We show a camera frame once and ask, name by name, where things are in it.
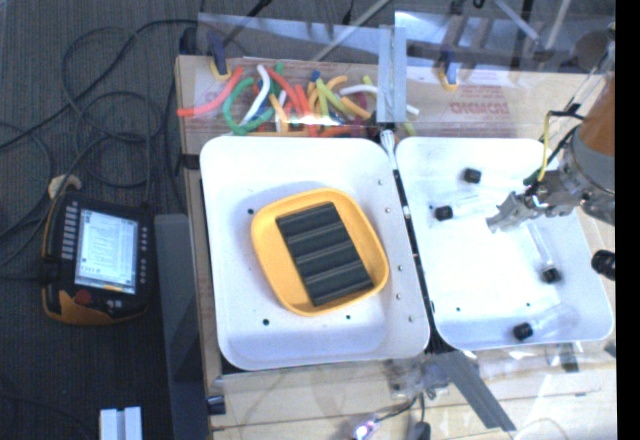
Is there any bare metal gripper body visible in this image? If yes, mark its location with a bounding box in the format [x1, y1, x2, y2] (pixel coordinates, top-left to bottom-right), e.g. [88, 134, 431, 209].
[528, 168, 617, 225]

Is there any clear tube with black cap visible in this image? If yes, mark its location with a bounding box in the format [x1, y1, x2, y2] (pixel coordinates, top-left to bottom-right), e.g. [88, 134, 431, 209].
[512, 303, 579, 343]
[433, 194, 494, 223]
[462, 166, 524, 190]
[526, 222, 562, 286]

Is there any white plastic tray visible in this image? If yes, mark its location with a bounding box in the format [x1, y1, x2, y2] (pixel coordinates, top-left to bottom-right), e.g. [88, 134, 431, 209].
[394, 135, 616, 353]
[198, 134, 432, 372]

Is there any brown cardboard board red print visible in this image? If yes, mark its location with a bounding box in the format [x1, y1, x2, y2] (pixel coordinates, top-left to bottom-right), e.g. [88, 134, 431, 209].
[173, 54, 617, 440]

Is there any dark grey ribbed rack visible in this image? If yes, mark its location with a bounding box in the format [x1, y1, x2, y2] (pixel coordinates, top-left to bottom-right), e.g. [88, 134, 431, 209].
[274, 200, 377, 308]

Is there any orange foam stick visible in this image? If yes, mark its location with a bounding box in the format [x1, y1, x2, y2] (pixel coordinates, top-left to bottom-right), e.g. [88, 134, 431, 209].
[340, 96, 373, 121]

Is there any white foam stick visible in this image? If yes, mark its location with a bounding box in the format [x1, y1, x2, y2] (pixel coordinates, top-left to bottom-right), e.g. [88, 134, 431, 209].
[239, 63, 273, 127]
[339, 83, 379, 98]

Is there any yellow foam stick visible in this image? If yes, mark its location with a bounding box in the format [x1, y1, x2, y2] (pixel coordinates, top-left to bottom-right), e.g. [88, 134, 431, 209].
[315, 77, 355, 118]

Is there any yellow plate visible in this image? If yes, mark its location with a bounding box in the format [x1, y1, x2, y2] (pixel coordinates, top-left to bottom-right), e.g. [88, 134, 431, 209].
[249, 186, 391, 318]

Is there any red foam stick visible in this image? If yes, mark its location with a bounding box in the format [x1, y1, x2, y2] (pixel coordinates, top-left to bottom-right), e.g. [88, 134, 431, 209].
[264, 67, 314, 129]

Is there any green foam stick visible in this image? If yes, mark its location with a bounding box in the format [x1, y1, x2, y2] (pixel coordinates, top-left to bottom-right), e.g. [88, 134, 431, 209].
[221, 76, 276, 136]

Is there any white block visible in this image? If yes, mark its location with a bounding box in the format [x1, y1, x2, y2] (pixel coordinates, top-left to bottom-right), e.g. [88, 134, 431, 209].
[98, 405, 144, 440]

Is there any black cylinder on white bracket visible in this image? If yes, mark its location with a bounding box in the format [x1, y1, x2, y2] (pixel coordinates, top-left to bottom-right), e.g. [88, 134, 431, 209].
[590, 249, 617, 282]

